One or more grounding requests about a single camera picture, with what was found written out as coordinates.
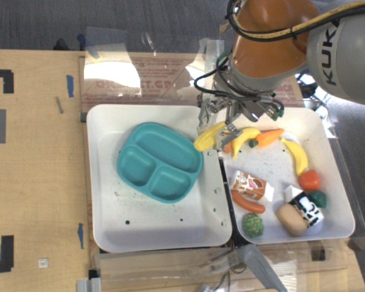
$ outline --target wooden board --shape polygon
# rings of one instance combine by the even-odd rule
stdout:
[[[0,291],[75,291],[76,280],[88,277],[81,54],[0,50],[0,69],[11,69],[15,83],[14,94],[3,94],[0,78],[0,109],[7,112],[6,143],[0,144],[0,241],[14,236],[14,267],[0,273]],[[73,97],[67,75],[73,77]],[[49,259],[47,268],[39,268],[42,258]]]

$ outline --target toy banana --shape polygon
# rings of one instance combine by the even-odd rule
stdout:
[[[303,147],[299,143],[286,140],[284,137],[281,138],[281,141],[287,145],[288,149],[292,153],[295,160],[296,174],[300,176],[308,165],[307,155],[305,154]]]
[[[249,127],[242,129],[242,134],[231,141],[232,157],[235,159],[238,156],[239,149],[248,139],[254,139],[261,131],[257,128]]]
[[[195,146],[196,150],[205,151],[213,147],[215,145],[215,136],[225,125],[225,122],[218,122],[201,133],[193,142],[193,146]]]

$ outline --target orange toy food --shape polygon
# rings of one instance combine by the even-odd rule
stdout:
[[[223,153],[230,153],[232,152],[232,145],[231,142],[228,142],[224,147],[223,147]]]
[[[316,190],[319,189],[321,180],[315,170],[307,170],[300,174],[299,184],[303,189]]]
[[[267,146],[273,143],[284,132],[284,129],[276,129],[258,134],[255,140],[258,142],[259,147]]]
[[[238,204],[240,207],[244,208],[247,211],[261,214],[265,212],[265,206],[262,204],[251,202],[241,196],[241,194],[237,190],[231,191],[232,200]]]

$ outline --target gray carpet floor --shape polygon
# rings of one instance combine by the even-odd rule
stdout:
[[[330,2],[333,0],[312,0]],[[87,27],[122,29],[159,36],[218,38],[228,0],[0,0],[0,49],[52,50],[62,38],[79,50],[77,35]],[[190,50],[170,43],[173,49]],[[345,182],[356,190],[356,211],[365,226],[365,106],[332,98]],[[365,279],[365,249],[356,252]]]

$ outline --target cow print carton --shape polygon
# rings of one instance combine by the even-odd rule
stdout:
[[[292,185],[289,185],[285,190],[285,202],[291,204],[300,213],[306,221],[307,226],[311,227],[320,223],[324,216],[319,208],[312,202],[307,194]]]

